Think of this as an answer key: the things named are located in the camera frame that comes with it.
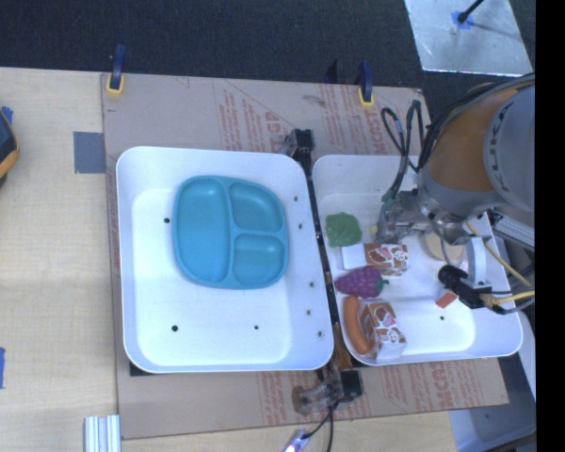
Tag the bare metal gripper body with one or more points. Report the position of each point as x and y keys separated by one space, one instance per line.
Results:
x=407 y=212

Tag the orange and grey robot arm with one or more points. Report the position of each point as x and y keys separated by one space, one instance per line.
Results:
x=471 y=158

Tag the white and orange printed carton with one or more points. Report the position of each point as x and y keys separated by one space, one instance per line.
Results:
x=383 y=330
x=381 y=258

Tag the green broccoli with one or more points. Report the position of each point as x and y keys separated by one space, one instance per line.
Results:
x=343 y=230

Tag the purple grapes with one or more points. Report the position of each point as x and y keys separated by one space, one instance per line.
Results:
x=358 y=283

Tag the thin black and white rod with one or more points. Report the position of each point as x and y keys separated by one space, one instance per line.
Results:
x=318 y=233

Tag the small red and white block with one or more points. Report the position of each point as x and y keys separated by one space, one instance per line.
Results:
x=446 y=300

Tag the orange sausage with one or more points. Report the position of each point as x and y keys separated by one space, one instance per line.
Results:
x=354 y=323

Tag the white plastic tray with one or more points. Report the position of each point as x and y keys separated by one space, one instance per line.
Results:
x=216 y=327
x=433 y=332

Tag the blue divided plate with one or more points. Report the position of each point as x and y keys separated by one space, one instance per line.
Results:
x=202 y=233

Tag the brown cardboard board red print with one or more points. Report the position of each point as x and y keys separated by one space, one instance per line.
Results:
x=179 y=111

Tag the black cylinder on white bracket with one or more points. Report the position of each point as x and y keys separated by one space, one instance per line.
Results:
x=471 y=290

